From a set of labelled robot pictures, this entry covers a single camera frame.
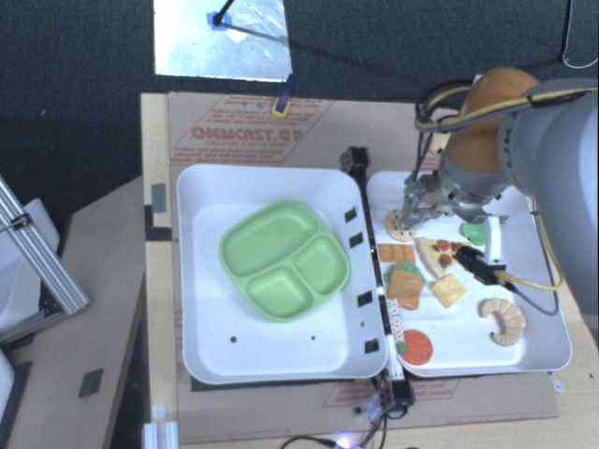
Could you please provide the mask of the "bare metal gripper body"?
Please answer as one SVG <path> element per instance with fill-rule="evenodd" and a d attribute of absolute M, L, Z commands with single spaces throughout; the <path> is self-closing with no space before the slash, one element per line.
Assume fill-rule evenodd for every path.
<path fill-rule="evenodd" d="M 434 172 L 406 184 L 404 207 L 429 206 L 430 219 L 456 215 L 468 224 L 482 224 L 489 214 L 484 207 L 509 186 L 503 173 Z"/>

